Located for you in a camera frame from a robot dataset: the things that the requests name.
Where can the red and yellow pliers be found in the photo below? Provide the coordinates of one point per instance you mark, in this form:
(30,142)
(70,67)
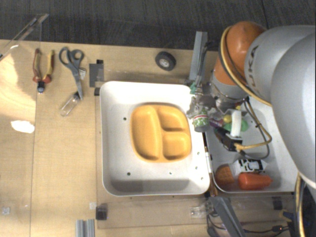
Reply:
(49,65)

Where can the orange carrot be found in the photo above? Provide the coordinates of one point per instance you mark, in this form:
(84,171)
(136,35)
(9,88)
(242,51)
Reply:
(254,181)

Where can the green toy vegetable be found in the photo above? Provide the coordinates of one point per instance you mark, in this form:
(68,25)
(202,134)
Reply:
(244,126)

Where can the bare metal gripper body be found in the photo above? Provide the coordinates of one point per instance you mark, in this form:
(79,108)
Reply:
(206,102)

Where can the black tape roll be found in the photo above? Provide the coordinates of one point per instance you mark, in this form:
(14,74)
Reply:
(165,61)

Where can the grey scissors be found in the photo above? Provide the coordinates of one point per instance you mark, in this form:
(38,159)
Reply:
(75,70)

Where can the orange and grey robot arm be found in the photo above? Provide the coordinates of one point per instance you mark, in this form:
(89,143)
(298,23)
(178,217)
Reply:
(284,88)

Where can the small yellow ball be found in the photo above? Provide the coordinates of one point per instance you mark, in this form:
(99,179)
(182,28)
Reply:
(227,118)

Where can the brown waffle biscuit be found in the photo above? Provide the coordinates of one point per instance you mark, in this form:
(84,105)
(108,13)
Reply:
(224,175)

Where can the purple packet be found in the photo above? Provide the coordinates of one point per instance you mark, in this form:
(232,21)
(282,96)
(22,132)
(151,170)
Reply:
(216,123)

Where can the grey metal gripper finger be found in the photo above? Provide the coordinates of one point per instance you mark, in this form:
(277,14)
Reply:
(214,113)
(190,112)

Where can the orange divided plate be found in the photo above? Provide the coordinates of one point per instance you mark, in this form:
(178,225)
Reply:
(145,134)

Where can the black and white carton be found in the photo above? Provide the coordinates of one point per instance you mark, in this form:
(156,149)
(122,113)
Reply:
(251,165)

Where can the white plastic tray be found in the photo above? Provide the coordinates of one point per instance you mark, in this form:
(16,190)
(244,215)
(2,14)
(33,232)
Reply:
(116,137)
(274,142)

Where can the small white green red can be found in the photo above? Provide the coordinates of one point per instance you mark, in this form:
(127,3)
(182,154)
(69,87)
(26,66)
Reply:
(200,122)

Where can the clear plastic bottle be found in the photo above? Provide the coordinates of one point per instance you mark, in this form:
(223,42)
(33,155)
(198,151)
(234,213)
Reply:
(69,105)

